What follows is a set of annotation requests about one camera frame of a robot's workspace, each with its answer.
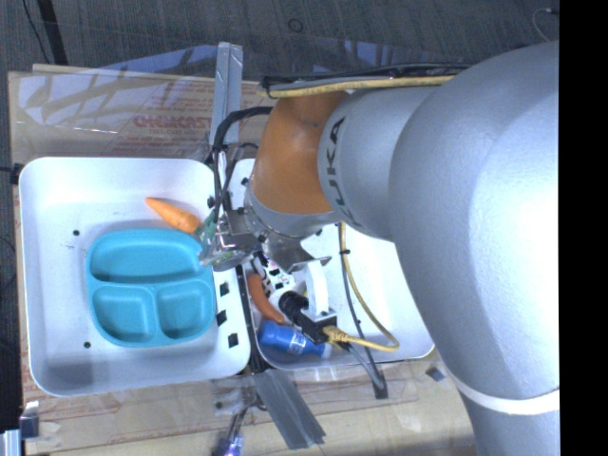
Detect blue bottle with white cap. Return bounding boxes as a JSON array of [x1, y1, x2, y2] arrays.
[[257, 319, 333, 364]]

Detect brown cardboard board, red print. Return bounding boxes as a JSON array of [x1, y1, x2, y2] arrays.
[[7, 64, 476, 456]]

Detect orange carrot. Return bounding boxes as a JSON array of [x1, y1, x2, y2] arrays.
[[144, 197, 203, 235]]

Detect white plastic tray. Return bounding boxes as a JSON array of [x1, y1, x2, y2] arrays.
[[222, 158, 436, 371], [17, 156, 252, 398]]

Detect blue divided plate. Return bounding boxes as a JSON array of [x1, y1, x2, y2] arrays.
[[85, 228, 219, 349]]

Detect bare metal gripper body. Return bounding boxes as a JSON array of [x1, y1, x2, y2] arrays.
[[199, 208, 333, 275]]

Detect black cylinder on white bracket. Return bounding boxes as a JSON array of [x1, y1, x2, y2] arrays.
[[277, 258, 339, 345]]

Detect orange-red sausage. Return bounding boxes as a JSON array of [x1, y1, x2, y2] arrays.
[[247, 272, 289, 327]]

